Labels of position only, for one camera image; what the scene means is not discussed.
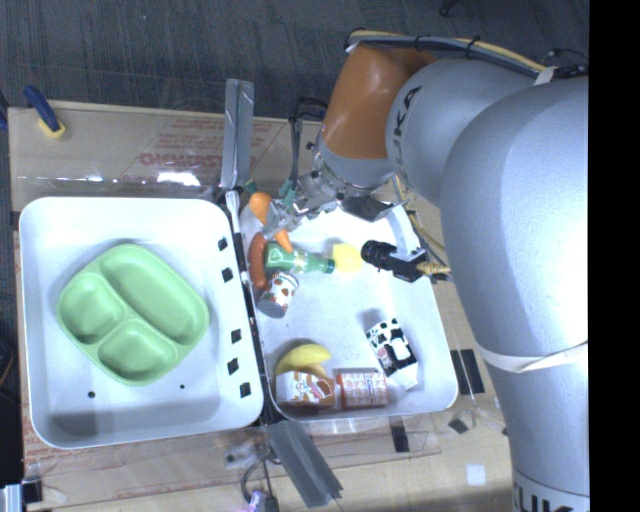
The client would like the orange packet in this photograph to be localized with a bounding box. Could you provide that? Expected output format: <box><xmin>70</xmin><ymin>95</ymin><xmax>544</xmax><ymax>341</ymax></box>
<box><xmin>334</xmin><ymin>368</ymin><xmax>392</xmax><ymax>411</ymax></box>

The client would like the white can with brown spots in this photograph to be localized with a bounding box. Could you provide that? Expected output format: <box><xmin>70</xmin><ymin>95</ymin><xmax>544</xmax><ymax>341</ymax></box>
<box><xmin>257</xmin><ymin>271</ymin><xmax>301</xmax><ymax>320</ymax></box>

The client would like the yellow lemon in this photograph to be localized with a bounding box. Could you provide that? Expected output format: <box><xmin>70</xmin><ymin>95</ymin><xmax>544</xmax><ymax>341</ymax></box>
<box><xmin>332</xmin><ymin>242</ymin><xmax>364</xmax><ymax>275</ymax></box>

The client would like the white plastic tray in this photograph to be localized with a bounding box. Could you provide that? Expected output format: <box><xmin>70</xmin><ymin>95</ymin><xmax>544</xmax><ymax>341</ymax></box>
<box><xmin>18</xmin><ymin>195</ymin><xmax>265</xmax><ymax>450</ymax></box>
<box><xmin>238</xmin><ymin>193</ymin><xmax>460</xmax><ymax>424</ymax></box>

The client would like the green divided plate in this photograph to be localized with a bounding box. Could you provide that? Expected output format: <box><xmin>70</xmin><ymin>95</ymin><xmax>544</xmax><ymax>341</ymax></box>
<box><xmin>55</xmin><ymin>243</ymin><xmax>211</xmax><ymax>387</ymax></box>

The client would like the white and brown carton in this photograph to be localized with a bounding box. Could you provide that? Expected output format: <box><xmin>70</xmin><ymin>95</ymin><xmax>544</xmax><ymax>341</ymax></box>
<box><xmin>274</xmin><ymin>369</ymin><xmax>338</xmax><ymax>410</ymax></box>

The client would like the green bottle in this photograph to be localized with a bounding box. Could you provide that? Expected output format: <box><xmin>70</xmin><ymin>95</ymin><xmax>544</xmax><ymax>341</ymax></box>
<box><xmin>263</xmin><ymin>242</ymin><xmax>336</xmax><ymax>276</ymax></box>

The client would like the orange carrot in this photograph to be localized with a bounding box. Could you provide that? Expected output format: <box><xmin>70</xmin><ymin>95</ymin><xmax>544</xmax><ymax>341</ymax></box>
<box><xmin>243</xmin><ymin>179</ymin><xmax>295</xmax><ymax>254</ymax></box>

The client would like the brown cardboard board red print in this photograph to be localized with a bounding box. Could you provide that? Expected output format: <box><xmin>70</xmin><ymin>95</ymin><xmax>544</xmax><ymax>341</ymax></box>
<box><xmin>7</xmin><ymin>99</ymin><xmax>512</xmax><ymax>512</ymax></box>

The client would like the black and white carton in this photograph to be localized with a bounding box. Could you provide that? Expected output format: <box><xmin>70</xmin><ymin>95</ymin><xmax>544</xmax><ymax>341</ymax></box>
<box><xmin>364</xmin><ymin>317</ymin><xmax>420</xmax><ymax>392</ymax></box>

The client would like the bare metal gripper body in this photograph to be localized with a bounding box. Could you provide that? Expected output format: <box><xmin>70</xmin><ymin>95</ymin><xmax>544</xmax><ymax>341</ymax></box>
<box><xmin>292</xmin><ymin>168</ymin><xmax>354</xmax><ymax>219</ymax></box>

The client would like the brown sausage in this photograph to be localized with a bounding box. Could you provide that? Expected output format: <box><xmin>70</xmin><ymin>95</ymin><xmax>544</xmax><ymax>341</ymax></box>
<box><xmin>247</xmin><ymin>232</ymin><xmax>270</xmax><ymax>292</ymax></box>

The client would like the black cylinder on white bracket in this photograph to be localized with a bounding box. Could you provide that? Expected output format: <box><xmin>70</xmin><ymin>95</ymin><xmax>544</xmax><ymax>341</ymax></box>
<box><xmin>344</xmin><ymin>195</ymin><xmax>429</xmax><ymax>284</ymax></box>

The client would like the yellow banana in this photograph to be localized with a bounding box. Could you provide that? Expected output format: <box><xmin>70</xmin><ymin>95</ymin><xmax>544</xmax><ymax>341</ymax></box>
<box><xmin>274</xmin><ymin>343</ymin><xmax>333</xmax><ymax>377</ymax></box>

